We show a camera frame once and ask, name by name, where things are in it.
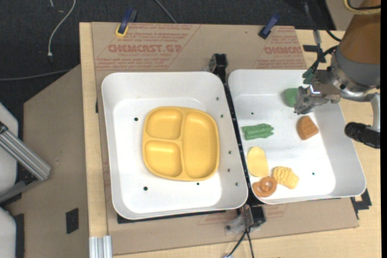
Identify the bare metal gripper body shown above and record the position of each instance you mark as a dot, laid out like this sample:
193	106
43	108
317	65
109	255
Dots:
328	90

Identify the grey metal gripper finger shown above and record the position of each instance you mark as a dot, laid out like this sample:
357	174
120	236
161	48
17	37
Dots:
317	99
301	101

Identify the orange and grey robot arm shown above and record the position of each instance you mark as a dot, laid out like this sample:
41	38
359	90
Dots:
361	39

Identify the green rounded toy food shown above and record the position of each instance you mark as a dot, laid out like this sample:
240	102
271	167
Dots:
290	97

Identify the orange toy waffle piece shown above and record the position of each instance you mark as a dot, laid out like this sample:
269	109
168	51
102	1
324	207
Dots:
306	128

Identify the green toy asparagus bunch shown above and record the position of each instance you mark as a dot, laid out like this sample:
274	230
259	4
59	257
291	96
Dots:
257	131

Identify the white plastic tray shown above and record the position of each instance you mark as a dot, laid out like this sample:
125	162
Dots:
302	160
169	196

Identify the thin black rod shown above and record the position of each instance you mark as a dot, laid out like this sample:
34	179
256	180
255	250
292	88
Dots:
237	130

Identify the yellow oval toy chip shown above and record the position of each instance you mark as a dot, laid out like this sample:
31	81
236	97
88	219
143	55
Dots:
257	162

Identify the yellow toy corn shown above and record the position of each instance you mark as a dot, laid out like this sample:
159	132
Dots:
286	177

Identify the brown toy pretzel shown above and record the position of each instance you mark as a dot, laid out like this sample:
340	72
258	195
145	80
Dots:
263	188

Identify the yellow divided plate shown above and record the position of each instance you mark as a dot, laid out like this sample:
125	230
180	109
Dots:
199	145

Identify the brown cardboard board red print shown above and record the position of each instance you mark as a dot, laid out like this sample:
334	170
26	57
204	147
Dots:
181	48

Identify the black cylinder on white bracket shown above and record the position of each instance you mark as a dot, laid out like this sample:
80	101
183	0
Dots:
361	133

